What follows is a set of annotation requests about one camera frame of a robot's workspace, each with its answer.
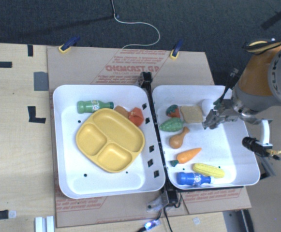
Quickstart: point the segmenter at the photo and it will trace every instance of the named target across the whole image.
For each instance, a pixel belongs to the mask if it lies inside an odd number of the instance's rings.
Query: cardboard
[[[52,94],[64,84],[136,84],[141,72],[151,72],[152,89],[159,85],[213,85],[205,53],[180,52],[176,60],[170,51],[72,47],[61,54],[47,47],[51,131],[55,176],[57,227],[152,219],[147,203],[160,192],[146,192],[74,200],[62,194],[58,184]],[[169,209],[169,216],[250,208],[246,188],[182,193],[183,203]]]

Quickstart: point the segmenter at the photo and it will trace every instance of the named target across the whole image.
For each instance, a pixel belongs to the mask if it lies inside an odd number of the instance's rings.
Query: blue clamp
[[[174,48],[171,51],[170,56],[169,56],[171,59],[177,59],[178,58],[179,49],[181,48],[182,44],[183,44],[183,40],[181,40],[181,39],[177,42],[177,44],[175,44],[175,46],[174,46]]]
[[[67,53],[71,49],[70,46],[75,46],[79,40],[80,36],[74,36],[70,38],[65,44],[59,47],[59,51],[63,54]]]

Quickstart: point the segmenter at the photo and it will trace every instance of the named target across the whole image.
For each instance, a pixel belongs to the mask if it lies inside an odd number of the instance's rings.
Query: green bottle
[[[113,109],[113,102],[102,102],[102,101],[78,101],[77,110],[78,113],[94,113],[101,108]]]

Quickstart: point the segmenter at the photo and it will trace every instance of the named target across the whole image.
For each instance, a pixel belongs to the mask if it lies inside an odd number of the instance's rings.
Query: beige table surface
[[[53,161],[48,91],[34,91],[33,73],[47,72],[46,46],[1,44],[0,61],[0,210],[15,210],[16,218],[0,220],[0,232],[34,231],[34,218],[55,215]],[[46,122],[29,123],[28,106]],[[165,218],[154,231],[169,231]],[[59,228],[55,231],[137,231],[145,220]],[[171,217],[173,231],[225,232],[222,212]]]

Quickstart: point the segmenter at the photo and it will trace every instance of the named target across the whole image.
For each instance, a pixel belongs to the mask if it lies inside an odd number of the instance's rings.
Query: white cable
[[[157,42],[160,41],[161,35],[160,35],[159,30],[158,30],[155,26],[153,26],[152,24],[146,23],[146,22],[124,22],[124,21],[120,21],[120,20],[117,19],[117,17],[116,17],[116,9],[115,9],[113,0],[111,0],[111,4],[112,4],[113,12],[114,12],[113,16],[114,16],[114,19],[115,19],[117,22],[122,23],[122,24],[143,24],[143,25],[148,25],[148,26],[150,26],[150,27],[153,27],[153,28],[157,31],[158,35],[159,35],[157,41],[154,42],[154,43],[151,43],[151,44],[128,44],[128,45],[125,45],[122,49],[124,49],[125,47],[128,47],[128,46],[151,46],[151,45],[154,45],[154,44],[156,44]]]

